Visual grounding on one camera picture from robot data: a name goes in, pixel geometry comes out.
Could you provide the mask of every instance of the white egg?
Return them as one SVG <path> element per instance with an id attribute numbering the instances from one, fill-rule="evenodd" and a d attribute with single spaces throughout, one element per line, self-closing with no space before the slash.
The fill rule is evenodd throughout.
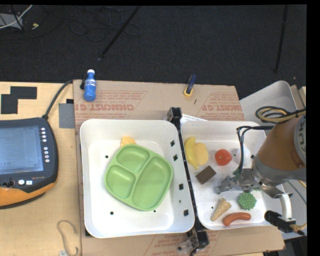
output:
<path id="1" fill-rule="evenodd" d="M 247 149 L 246 147 L 244 147 L 243 148 L 243 167 L 245 167 L 245 166 L 250 167 L 249 165 L 251 164 L 251 160 L 252 160 L 251 156 L 252 156 L 252 154 L 251 154 L 250 150 Z M 241 149 L 240 148 L 236 151 L 235 157 L 238 160 L 238 162 L 240 163 L 240 160 L 241 160 Z"/>

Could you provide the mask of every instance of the black floor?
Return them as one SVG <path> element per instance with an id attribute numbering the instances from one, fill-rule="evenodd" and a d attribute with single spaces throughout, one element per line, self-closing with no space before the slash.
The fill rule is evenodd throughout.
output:
<path id="1" fill-rule="evenodd" d="M 0 14 L 29 7 L 0 5 Z M 234 85 L 242 99 L 276 81 L 306 86 L 307 5 L 142 6 L 98 61 L 136 6 L 33 5 L 22 28 L 0 28 L 0 81 L 82 79 Z"/>

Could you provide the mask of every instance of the black pole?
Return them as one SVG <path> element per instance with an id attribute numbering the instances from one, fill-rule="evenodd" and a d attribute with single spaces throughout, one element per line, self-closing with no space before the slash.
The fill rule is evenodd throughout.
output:
<path id="1" fill-rule="evenodd" d="M 288 16 L 288 7 L 289 4 L 284 5 L 284 12 L 283 12 L 283 20 L 282 20 L 282 29 L 281 29 L 281 36 L 280 36 L 280 43 L 279 43 L 279 49 L 278 49 L 278 56 L 276 59 L 275 69 L 274 72 L 278 72 L 279 70 L 279 63 L 280 63 L 280 57 L 282 52 L 282 46 L 284 43 L 284 37 L 285 37 L 285 29 L 287 24 L 287 16 Z"/>
<path id="2" fill-rule="evenodd" d="M 114 42 L 118 39 L 118 37 L 121 35 L 121 33 L 125 30 L 129 22 L 132 20 L 132 18 L 136 15 L 137 11 L 141 8 L 141 6 L 137 6 L 134 11 L 131 13 L 130 17 L 126 20 L 126 22 L 123 24 L 121 29 L 118 31 L 118 33 L 114 36 L 114 38 L 111 40 L 111 42 L 108 44 L 108 46 L 104 49 L 104 51 L 100 54 L 98 61 L 101 61 L 104 57 L 107 51 L 110 49 L 110 47 L 114 44 Z"/>

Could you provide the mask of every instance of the yellow banana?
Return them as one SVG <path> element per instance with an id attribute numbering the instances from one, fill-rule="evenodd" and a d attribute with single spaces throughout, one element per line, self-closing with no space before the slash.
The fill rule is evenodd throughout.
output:
<path id="1" fill-rule="evenodd" d="M 185 151 L 185 157 L 189 164 L 194 166 L 196 170 L 199 169 L 196 158 L 194 154 L 194 145 L 196 143 L 196 137 L 190 137 L 184 142 L 184 151 Z"/>

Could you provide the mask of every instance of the white cable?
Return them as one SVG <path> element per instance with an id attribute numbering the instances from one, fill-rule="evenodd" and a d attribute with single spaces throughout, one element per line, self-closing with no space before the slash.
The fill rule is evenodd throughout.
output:
<path id="1" fill-rule="evenodd" d="M 31 8 L 32 8 L 33 4 L 31 4 L 27 9 L 24 10 L 24 12 L 17 18 L 17 20 L 19 21 Z M 14 22 L 4 25 L 4 26 L 0 26 L 0 29 L 4 29 L 7 27 L 12 26 L 13 24 L 17 23 L 17 21 L 15 20 Z"/>

